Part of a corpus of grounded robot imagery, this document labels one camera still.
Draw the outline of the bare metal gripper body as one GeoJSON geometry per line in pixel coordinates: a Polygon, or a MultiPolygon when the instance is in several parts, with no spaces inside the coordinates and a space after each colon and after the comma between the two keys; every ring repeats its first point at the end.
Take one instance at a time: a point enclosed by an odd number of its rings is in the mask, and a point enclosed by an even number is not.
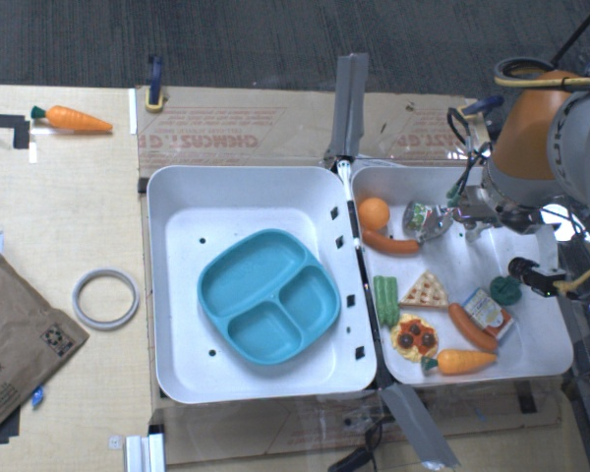
{"type": "Polygon", "coordinates": [[[516,233],[534,233],[542,226],[542,215],[537,207],[522,206],[498,189],[480,185],[466,186],[453,218],[467,229],[480,226],[507,227],[516,233]]]}

